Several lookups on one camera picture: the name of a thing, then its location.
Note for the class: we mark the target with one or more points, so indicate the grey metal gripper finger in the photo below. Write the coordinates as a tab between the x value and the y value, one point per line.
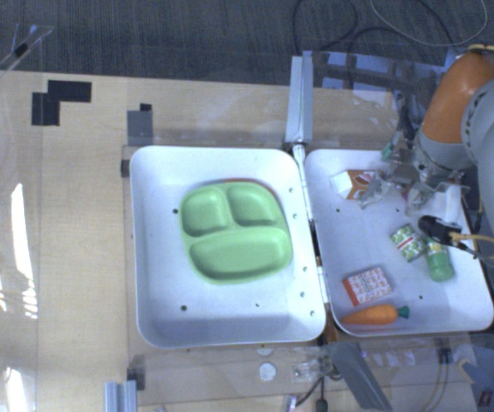
377	188
423	195

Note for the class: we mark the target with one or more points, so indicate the green and white can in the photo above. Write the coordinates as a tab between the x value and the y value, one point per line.
407	243

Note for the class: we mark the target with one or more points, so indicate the pale wood board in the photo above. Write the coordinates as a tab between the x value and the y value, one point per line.
230	116

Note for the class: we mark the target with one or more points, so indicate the orange carrot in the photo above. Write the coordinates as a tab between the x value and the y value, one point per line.
371	316

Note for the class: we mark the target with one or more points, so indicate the orange patterned box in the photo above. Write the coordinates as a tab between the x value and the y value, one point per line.
367	286

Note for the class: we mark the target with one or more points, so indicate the green plastic bottle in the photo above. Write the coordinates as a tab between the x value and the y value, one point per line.
440	264

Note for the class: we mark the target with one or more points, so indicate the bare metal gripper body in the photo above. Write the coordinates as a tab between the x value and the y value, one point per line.
407	171

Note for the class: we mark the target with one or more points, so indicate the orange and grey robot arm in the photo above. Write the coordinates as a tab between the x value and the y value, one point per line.
491	118

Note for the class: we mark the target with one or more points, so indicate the orange and white carton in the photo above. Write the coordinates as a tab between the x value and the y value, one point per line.
352	183

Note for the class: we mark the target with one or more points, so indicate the green divided plate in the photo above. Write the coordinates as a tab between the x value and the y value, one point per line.
238	251

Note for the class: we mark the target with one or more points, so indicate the black cylinder on white bracket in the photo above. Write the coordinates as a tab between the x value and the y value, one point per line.
435	228

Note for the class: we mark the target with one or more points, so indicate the white plastic tray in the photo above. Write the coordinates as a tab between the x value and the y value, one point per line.
371	238
165	281

